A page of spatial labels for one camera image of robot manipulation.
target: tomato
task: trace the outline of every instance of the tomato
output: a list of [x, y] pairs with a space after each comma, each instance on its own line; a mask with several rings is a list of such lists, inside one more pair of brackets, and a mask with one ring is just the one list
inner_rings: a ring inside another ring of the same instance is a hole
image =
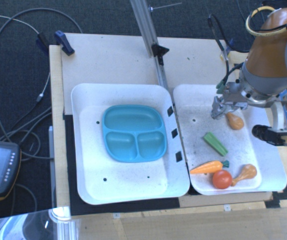
[[228, 188], [233, 182], [233, 177], [229, 171], [226, 170], [218, 170], [213, 174], [212, 177], [212, 184], [217, 189], [226, 189]]

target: carrot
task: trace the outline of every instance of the carrot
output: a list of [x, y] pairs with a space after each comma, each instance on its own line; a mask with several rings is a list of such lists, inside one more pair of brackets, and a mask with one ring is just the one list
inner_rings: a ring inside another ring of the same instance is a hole
[[218, 160], [206, 162], [190, 170], [191, 174], [210, 174], [222, 170], [223, 167], [229, 167], [229, 161], [220, 162]]

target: dark floor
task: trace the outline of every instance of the dark floor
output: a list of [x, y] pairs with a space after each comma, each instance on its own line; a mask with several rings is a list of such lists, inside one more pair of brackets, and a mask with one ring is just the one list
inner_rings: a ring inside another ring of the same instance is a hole
[[[215, 15], [222, 25], [228, 40], [233, 39], [239, 50], [248, 50], [253, 42], [244, 27], [244, 18], [250, 11], [262, 4], [274, 8], [287, 7], [287, 0], [147, 0], [149, 5], [160, 6], [181, 3], [173, 7], [155, 9], [152, 13], [154, 26], [159, 37], [213, 39], [208, 27], [209, 14]], [[33, 8], [59, 10], [72, 17], [84, 33], [140, 36], [140, 31], [129, 0], [0, 0], [0, 15], [12, 17]], [[29, 23], [43, 32], [50, 44], [55, 44], [54, 32], [78, 33], [76, 25], [62, 13], [49, 10], [27, 11], [18, 19]], [[0, 18], [0, 29], [7, 21]], [[260, 26], [263, 18], [259, 15], [254, 24]], [[51, 106], [50, 86], [47, 85], [43, 99], [36, 105], [36, 98], [43, 91], [49, 74], [48, 57], [36, 46], [37, 34], [25, 24], [11, 22], [0, 33], [0, 122], [5, 132], [21, 116], [32, 108], [14, 129], [29, 122]], [[51, 116], [37, 124], [35, 135], [29, 135], [21, 148], [28, 154], [49, 156], [48, 129], [52, 125]], [[0, 138], [4, 135], [0, 127]], [[25, 132], [11, 137], [19, 143]], [[37, 201], [37, 209], [52, 207], [50, 186], [50, 161], [29, 159], [23, 156], [15, 193], [0, 201], [0, 218], [11, 214], [32, 212], [35, 208], [32, 195]]]

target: green vegetable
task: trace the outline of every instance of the green vegetable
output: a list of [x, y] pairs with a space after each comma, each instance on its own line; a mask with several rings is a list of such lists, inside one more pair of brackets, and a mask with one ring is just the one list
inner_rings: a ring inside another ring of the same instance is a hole
[[216, 138], [216, 136], [212, 132], [207, 132], [203, 139], [221, 156], [225, 156], [228, 153], [228, 150], [224, 147], [224, 145]]

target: vertical rod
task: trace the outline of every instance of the vertical rod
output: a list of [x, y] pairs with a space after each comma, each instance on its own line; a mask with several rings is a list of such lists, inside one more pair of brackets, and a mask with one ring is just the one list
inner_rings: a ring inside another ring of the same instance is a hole
[[[147, 49], [149, 57], [153, 57], [153, 49], [152, 45], [158, 45], [157, 34], [155, 31], [154, 23], [151, 18], [151, 11], [149, 10], [149, 6], [146, 0], [130, 0], [131, 6], [137, 20], [145, 47]], [[160, 86], [164, 87], [168, 90], [168, 84], [166, 79], [166, 74], [164, 70], [164, 66], [158, 63], [157, 58], [156, 61], [156, 69], [157, 69], [157, 77], [158, 83]]]

